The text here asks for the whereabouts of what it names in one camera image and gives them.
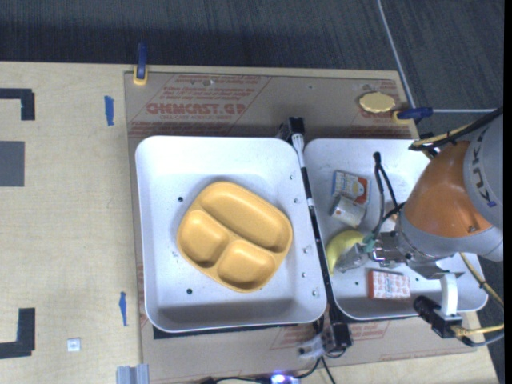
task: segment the gray square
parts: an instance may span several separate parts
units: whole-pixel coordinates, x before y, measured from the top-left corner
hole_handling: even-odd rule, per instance
[[[0,141],[0,186],[25,186],[25,143]]]

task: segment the black corner marker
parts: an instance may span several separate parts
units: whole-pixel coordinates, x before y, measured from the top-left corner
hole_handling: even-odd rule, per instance
[[[32,350],[35,350],[35,308],[18,309],[16,341],[0,343],[0,359],[28,357]]]
[[[34,92],[30,88],[0,88],[0,99],[19,99],[22,103],[22,121],[35,120]]]

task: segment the small white square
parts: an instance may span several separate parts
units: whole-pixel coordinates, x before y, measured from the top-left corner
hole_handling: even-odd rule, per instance
[[[80,351],[82,349],[82,341],[80,338],[68,338],[67,339],[67,350],[68,351]]]

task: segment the wooden table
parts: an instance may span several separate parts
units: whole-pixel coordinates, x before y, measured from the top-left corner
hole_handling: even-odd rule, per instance
[[[0,359],[0,382],[109,383],[118,366],[142,362],[138,304],[130,300],[137,297],[123,86],[130,70],[0,63],[0,88],[32,89],[36,109],[35,120],[22,121],[19,100],[0,100],[0,141],[25,143],[24,186],[0,186],[0,342],[16,340],[18,309],[36,314],[35,351]],[[105,96],[114,100],[113,125],[106,123]],[[120,292],[129,298],[127,326]],[[469,319],[478,324],[474,314]],[[68,351],[69,338],[81,339],[80,351]],[[485,347],[332,373],[339,383],[498,381]],[[328,378],[319,370],[304,381]]]

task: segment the yellow divided plate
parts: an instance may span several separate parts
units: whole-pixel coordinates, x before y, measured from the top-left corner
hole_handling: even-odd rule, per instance
[[[194,200],[178,228],[182,256],[213,280],[239,292],[274,276],[293,238],[275,206],[231,182],[215,182]]]

